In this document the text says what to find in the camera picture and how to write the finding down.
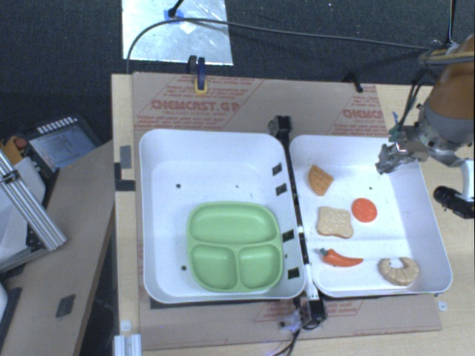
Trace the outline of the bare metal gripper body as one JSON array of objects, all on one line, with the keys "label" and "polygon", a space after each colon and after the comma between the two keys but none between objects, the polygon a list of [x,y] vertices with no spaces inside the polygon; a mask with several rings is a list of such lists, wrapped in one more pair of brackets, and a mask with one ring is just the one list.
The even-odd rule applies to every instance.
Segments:
[{"label": "bare metal gripper body", "polygon": [[400,165],[424,162],[429,157],[448,167],[460,167],[465,162],[456,155],[461,145],[440,136],[430,125],[395,125],[389,130],[389,141],[399,144],[402,152]]}]

